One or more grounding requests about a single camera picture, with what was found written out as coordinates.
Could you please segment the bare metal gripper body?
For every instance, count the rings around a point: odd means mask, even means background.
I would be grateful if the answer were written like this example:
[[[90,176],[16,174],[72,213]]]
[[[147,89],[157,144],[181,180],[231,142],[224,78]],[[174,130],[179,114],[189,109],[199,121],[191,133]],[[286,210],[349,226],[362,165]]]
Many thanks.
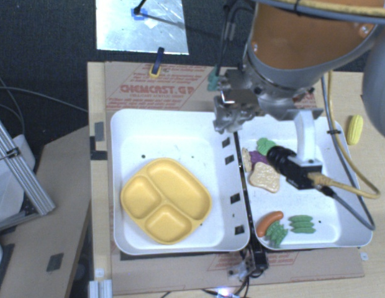
[[[214,98],[214,107],[252,110],[253,117],[270,115],[282,119],[289,109],[304,98],[304,88],[288,88],[278,85],[258,73],[241,70],[227,70],[219,78],[220,94]]]

